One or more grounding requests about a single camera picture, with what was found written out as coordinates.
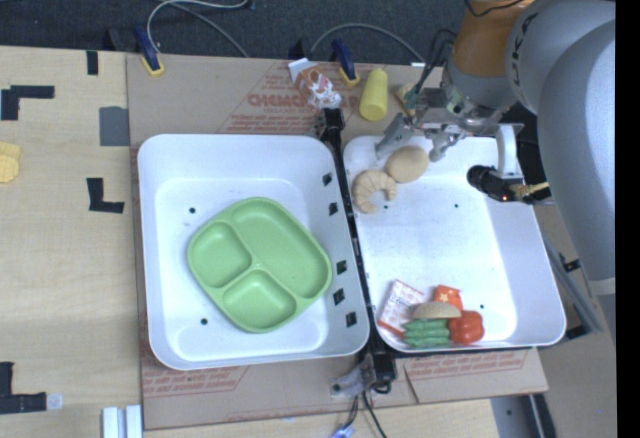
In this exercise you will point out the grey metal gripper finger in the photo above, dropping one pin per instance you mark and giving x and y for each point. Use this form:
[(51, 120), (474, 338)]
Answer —
[(395, 135), (440, 146)]

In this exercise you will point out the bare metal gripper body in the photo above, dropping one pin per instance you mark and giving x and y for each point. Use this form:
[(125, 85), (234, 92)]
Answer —
[(450, 113)]

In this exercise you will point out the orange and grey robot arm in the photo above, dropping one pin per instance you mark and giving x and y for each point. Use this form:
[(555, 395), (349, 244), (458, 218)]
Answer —
[(570, 76)]

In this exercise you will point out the tan round bread roll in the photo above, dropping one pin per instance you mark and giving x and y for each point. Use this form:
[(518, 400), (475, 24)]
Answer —
[(407, 164)]

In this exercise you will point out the small yellow toy food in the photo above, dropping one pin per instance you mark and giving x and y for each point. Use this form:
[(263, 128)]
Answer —
[(403, 93)]

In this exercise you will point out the yellow squeeze bottle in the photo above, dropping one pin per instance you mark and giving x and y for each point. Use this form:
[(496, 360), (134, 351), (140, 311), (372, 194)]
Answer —
[(373, 98)]

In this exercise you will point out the tan croissant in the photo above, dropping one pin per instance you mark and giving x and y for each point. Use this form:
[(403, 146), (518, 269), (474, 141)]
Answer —
[(367, 186)]

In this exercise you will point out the white and orange carton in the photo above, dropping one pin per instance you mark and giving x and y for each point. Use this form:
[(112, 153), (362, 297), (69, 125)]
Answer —
[(317, 86)]

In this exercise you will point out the white plastic tray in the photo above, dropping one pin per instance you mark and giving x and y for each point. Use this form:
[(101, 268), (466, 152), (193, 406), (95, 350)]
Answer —
[(440, 246), (170, 276)]

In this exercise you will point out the thin black rod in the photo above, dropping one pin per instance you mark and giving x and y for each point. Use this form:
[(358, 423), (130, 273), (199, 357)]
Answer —
[(356, 236)]

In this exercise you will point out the orange carton with star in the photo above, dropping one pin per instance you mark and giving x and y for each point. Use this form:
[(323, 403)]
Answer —
[(446, 295)]

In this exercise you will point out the white and orange packet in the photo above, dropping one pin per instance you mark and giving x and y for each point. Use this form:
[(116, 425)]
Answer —
[(397, 303)]

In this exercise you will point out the orange bell pepper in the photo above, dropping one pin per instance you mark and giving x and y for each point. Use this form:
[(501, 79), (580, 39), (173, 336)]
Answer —
[(467, 327)]

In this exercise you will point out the green pea pods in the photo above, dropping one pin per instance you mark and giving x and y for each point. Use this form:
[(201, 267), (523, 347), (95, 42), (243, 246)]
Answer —
[(426, 333)]

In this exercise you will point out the green divided plate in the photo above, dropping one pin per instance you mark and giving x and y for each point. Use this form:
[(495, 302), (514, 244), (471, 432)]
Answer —
[(260, 266)]

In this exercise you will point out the brown cardboard board red print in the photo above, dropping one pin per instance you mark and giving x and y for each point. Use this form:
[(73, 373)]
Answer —
[(200, 96)]

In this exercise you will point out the yellow corn cob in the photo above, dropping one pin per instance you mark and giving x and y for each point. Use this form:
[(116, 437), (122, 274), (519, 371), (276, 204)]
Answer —
[(7, 162)]

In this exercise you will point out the black cylinder on white bracket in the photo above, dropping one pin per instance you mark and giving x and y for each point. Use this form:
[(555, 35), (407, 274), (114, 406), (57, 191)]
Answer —
[(487, 180)]

